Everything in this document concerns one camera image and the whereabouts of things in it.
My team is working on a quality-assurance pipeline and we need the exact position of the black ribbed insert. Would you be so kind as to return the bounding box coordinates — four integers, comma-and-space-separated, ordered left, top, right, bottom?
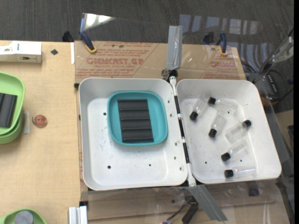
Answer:
0, 92, 18, 128
117, 98, 155, 144

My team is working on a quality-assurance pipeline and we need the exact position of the thin black and white rod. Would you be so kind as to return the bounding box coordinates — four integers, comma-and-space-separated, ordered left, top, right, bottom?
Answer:
169, 76, 197, 188

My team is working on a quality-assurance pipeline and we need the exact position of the teal plate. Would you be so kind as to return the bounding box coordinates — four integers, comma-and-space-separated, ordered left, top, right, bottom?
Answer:
107, 90, 169, 147

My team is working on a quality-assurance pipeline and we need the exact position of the brown cardboard board red print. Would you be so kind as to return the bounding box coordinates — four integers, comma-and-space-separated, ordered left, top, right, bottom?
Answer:
74, 40, 291, 222

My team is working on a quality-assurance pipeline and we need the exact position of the clear bottle with black cap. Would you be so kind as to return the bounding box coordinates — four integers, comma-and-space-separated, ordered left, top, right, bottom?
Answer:
207, 96, 239, 114
221, 140, 249, 162
224, 119, 252, 143
189, 95, 211, 121
224, 166, 258, 179
208, 111, 227, 139

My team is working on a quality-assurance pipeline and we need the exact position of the white plastic tray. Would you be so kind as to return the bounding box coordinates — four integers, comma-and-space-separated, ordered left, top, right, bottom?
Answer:
78, 77, 189, 191
175, 79, 282, 185

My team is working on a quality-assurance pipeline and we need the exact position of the orange round disc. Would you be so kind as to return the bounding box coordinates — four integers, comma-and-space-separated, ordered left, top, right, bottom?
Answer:
32, 114, 48, 128

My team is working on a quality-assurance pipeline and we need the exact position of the small clear plastic piece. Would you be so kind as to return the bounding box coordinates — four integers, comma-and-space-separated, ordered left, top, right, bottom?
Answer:
22, 111, 31, 135

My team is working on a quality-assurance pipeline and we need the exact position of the white cardboard box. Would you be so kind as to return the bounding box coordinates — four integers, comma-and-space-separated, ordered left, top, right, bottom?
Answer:
0, 41, 43, 63

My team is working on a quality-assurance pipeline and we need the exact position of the green plate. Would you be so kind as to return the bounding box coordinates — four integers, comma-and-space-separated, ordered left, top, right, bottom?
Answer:
0, 71, 26, 136
0, 119, 24, 140
0, 207, 49, 224
0, 125, 23, 146

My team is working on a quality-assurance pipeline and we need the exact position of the grey cylinder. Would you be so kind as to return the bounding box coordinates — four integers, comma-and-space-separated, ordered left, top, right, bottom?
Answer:
14, 210, 35, 224

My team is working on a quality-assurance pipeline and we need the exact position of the black block with thin wires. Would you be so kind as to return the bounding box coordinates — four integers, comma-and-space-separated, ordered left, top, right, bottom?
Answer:
161, 69, 179, 80

